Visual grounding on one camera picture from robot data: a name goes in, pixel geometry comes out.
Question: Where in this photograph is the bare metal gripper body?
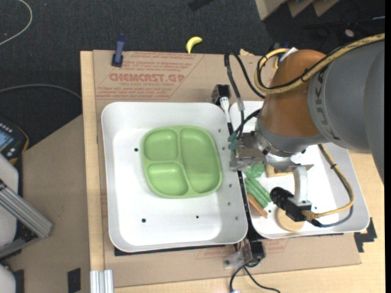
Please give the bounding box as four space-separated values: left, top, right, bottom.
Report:
229 131 296 172

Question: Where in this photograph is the green toy leafy vegetable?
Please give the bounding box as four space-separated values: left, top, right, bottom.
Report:
243 161 266 179

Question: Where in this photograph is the tan square cracker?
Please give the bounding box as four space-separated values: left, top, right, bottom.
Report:
265 163 294 178

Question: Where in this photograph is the green toy asparagus bundle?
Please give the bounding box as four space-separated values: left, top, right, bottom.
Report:
244 177 272 209

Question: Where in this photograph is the green divided plate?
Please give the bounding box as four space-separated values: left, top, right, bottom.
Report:
141 126 223 199

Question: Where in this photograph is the round tan biscuit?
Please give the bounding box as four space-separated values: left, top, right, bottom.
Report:
276 208 305 233

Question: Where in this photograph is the white plastic tray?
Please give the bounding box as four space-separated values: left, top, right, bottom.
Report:
228 100 370 239
100 101 249 253

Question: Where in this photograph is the yellow banana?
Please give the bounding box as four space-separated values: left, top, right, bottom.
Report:
186 36 203 54

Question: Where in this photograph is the brown cardboard board red print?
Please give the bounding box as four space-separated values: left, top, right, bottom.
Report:
92 49 362 288

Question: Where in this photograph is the black block with thin wires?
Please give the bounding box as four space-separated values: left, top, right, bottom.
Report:
211 84 232 104
222 239 266 270

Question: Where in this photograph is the black cylinder on white bracket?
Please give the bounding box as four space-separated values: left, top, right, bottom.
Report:
269 163 313 223

